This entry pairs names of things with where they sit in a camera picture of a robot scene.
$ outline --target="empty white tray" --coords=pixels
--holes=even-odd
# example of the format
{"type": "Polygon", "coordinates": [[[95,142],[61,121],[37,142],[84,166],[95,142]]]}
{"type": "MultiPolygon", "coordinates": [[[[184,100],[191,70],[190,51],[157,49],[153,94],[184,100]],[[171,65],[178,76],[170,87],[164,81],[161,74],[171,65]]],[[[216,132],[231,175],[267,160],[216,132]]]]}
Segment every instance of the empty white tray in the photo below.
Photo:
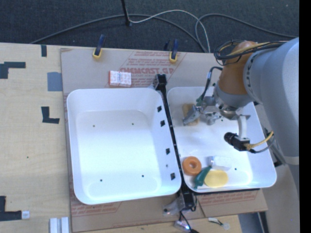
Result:
{"type": "Polygon", "coordinates": [[[180,171],[161,95],[80,89],[67,98],[74,193],[85,204],[171,195],[180,171]]]}
{"type": "MultiPolygon", "coordinates": [[[[238,151],[224,140],[226,132],[239,133],[238,122],[226,118],[216,120],[215,124],[207,125],[204,115],[197,125],[183,125],[182,106],[185,103],[196,104],[196,99],[202,94],[204,87],[176,87],[168,92],[168,103],[173,121],[173,129],[180,161],[188,156],[197,157],[202,167],[207,166],[209,156],[225,156],[231,160],[231,169],[227,171],[229,181],[220,188],[199,186],[194,189],[193,176],[184,174],[187,186],[198,193],[243,190],[270,187],[276,182],[276,170],[269,150],[261,153],[238,151]]],[[[213,87],[206,96],[212,95],[213,87]]],[[[250,115],[247,120],[247,137],[251,143],[262,141],[265,137],[253,103],[248,104],[239,114],[250,115]]],[[[265,148],[263,144],[255,147],[256,151],[265,148]]]]}

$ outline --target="wooden table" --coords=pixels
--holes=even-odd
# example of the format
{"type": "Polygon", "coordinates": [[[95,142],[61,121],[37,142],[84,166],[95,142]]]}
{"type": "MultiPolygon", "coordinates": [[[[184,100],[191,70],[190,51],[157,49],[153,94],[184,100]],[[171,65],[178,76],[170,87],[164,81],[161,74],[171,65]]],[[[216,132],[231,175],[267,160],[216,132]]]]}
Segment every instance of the wooden table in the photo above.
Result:
{"type": "MultiPolygon", "coordinates": [[[[49,92],[47,73],[61,72],[60,46],[0,43],[0,64],[25,62],[26,68],[9,68],[0,79],[0,196],[6,211],[30,211],[30,219],[2,221],[0,232],[48,232],[49,219],[69,217],[69,182],[63,95],[49,92]],[[41,107],[59,124],[42,123],[41,107]]],[[[225,231],[207,218],[190,220],[200,233],[241,233],[238,216],[220,217],[230,224],[225,231]]],[[[96,231],[97,233],[173,233],[173,222],[96,231]]]]}

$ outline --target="blue clip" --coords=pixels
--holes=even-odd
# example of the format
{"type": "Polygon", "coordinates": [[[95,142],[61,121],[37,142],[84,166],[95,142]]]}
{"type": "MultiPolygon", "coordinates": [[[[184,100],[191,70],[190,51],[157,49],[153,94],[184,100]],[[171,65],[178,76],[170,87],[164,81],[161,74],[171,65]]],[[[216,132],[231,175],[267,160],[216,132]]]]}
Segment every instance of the blue clip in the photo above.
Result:
{"type": "Polygon", "coordinates": [[[97,48],[93,52],[93,57],[95,59],[99,59],[100,58],[100,56],[102,54],[102,47],[104,46],[105,42],[106,42],[106,36],[104,34],[102,34],[99,37],[97,48]]]}
{"type": "Polygon", "coordinates": [[[170,62],[175,63],[177,61],[177,49],[178,49],[178,41],[174,40],[174,45],[172,47],[172,51],[170,52],[170,62]]]}

